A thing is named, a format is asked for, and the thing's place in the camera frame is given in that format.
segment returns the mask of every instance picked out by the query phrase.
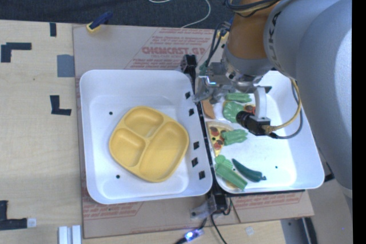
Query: green toy vegetable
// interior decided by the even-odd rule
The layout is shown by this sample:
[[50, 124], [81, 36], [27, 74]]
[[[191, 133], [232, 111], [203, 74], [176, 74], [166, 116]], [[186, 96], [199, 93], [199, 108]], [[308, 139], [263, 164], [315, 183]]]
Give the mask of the green toy vegetable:
[[248, 180], [253, 181], [253, 182], [267, 180], [267, 178], [262, 175], [262, 172], [251, 170], [251, 169], [245, 167], [244, 165], [242, 165], [241, 163], [239, 163], [235, 159], [232, 159], [232, 161], [233, 161], [233, 164], [234, 164], [236, 170], [238, 170], [238, 172], [241, 175], [243, 175], [245, 178], [247, 178]]
[[223, 179], [233, 183], [239, 189], [243, 190], [248, 184], [241, 176], [233, 171], [233, 164], [226, 159], [223, 155], [218, 155], [215, 158], [215, 171], [216, 174], [223, 177]]
[[243, 109], [244, 108], [241, 104], [229, 101], [229, 102], [224, 103], [224, 108], [222, 110], [222, 114], [224, 115], [225, 119], [229, 120], [232, 123], [237, 123], [236, 115], [240, 111], [243, 111]]
[[236, 142], [243, 142], [246, 140], [246, 136], [248, 133], [244, 129], [235, 129], [232, 131], [226, 131], [221, 133], [222, 138], [224, 139], [224, 145], [231, 145]]
[[252, 101], [249, 94], [245, 93], [228, 93], [225, 98], [228, 101], [237, 101], [241, 103], [248, 103]]

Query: black hole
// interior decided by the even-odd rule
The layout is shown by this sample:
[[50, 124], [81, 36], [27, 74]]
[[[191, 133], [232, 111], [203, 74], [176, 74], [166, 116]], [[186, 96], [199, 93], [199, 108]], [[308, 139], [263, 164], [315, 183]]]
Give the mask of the black hole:
[[194, 167], [196, 164], [198, 164], [198, 158], [194, 158], [192, 160], [192, 167]]
[[199, 172], [198, 176], [200, 177], [200, 180], [206, 177], [204, 171]]

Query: yellow plate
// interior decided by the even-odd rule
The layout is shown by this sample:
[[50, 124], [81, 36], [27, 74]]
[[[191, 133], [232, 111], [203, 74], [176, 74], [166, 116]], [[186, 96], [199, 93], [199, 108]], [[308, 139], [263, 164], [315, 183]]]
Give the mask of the yellow plate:
[[129, 110], [109, 139], [109, 151], [122, 167], [150, 182], [167, 180], [189, 144], [185, 128], [164, 113], [146, 106]]

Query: table surface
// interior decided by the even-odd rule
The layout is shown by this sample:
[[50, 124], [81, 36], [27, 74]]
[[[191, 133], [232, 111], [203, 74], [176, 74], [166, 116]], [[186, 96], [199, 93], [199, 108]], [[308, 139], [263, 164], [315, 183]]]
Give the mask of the table surface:
[[[0, 243], [57, 243], [60, 226], [82, 226], [75, 78], [59, 78], [57, 56], [73, 55], [72, 24], [0, 21], [0, 44], [30, 42], [0, 63], [0, 200], [8, 218], [35, 218], [37, 227], [0, 231]], [[51, 115], [50, 96], [71, 115]], [[254, 233], [248, 233], [250, 227]], [[222, 225], [227, 243], [285, 244], [280, 221]], [[186, 230], [83, 239], [82, 243], [175, 243]], [[223, 243], [205, 227], [196, 243]]]

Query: cardboard sheet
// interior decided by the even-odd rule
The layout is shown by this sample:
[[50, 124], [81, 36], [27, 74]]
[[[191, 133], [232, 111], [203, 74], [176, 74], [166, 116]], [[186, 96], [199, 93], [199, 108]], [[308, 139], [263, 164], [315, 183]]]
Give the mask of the cardboard sheet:
[[[102, 205], [87, 192], [79, 79], [93, 69], [176, 69], [185, 54], [194, 54], [198, 64], [208, 55], [213, 30], [161, 27], [102, 26], [95, 33], [84, 25], [73, 27], [79, 151], [82, 179], [84, 238], [188, 229], [200, 225], [190, 209], [206, 197], [187, 197], [151, 202]], [[216, 53], [220, 59], [221, 52]], [[218, 225], [270, 221], [313, 215], [306, 191], [233, 197], [234, 211], [219, 216]]]

